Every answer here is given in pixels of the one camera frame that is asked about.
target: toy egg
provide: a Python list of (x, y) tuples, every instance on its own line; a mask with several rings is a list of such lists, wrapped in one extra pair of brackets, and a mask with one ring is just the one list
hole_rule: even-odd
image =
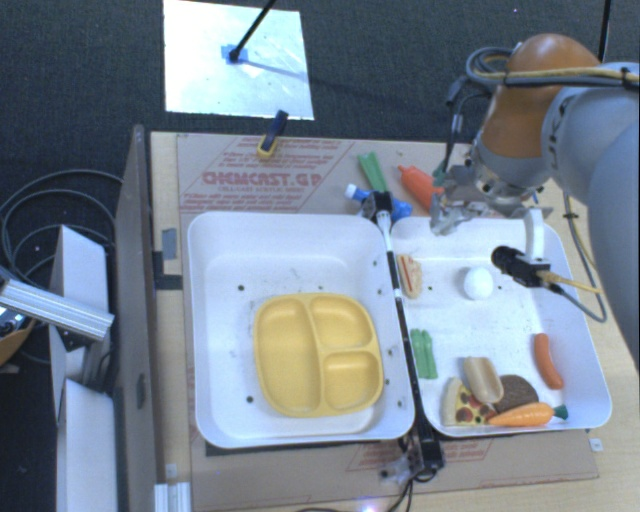
[(469, 269), (464, 277), (464, 292), (471, 300), (482, 300), (493, 293), (493, 277), (484, 267)]

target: black rod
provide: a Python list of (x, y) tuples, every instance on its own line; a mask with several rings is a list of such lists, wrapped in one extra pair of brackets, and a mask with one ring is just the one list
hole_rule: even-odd
[(238, 46), (236, 46), (233, 50), (229, 52), (229, 60), (231, 62), (238, 62), (238, 57), (240, 56), (240, 52), (244, 48), (244, 45), (247, 44), (247, 41), (249, 41), (253, 33), (256, 31), (256, 29), (264, 19), (264, 17), (267, 14), (269, 14), (269, 11), (271, 10), (271, 8), (273, 7), (273, 4), (275, 3), (276, 3), (276, 0), (269, 0), (267, 2), (267, 5), (265, 5), (264, 9), (262, 9), (262, 12), (258, 14), (258, 17), (253, 22), (253, 25), (249, 27), (249, 30), (247, 30), (247, 33), (244, 35), (242, 40), (238, 43)]
[(607, 39), (609, 38), (609, 18), (611, 17), (612, 0), (604, 0), (602, 13), (602, 27), (600, 28), (600, 47), (598, 48), (598, 60), (604, 62), (604, 54), (607, 51)]

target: yellow divided plate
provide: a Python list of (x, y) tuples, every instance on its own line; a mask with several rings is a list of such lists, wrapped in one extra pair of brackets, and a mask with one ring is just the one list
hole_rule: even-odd
[(256, 313), (253, 348), (262, 392), (287, 416), (356, 412), (382, 392), (376, 331), (367, 311), (346, 295), (268, 300)]

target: white paper on floor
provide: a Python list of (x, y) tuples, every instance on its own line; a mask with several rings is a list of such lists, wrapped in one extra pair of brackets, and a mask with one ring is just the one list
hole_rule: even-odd
[(226, 55), (261, 9), (164, 1), (170, 112), (313, 120), (300, 13), (271, 10), (240, 55)]

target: orange carrot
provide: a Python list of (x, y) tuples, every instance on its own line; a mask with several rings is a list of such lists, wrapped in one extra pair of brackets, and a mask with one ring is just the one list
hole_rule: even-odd
[(551, 418), (558, 416), (563, 420), (569, 417), (564, 405), (552, 408), (544, 402), (533, 402), (489, 418), (489, 425), (497, 427), (537, 427), (549, 423)]
[(562, 389), (564, 381), (551, 360), (549, 336), (544, 333), (536, 334), (533, 338), (533, 351), (538, 371), (540, 372), (540, 375), (542, 375), (547, 386), (551, 389)]

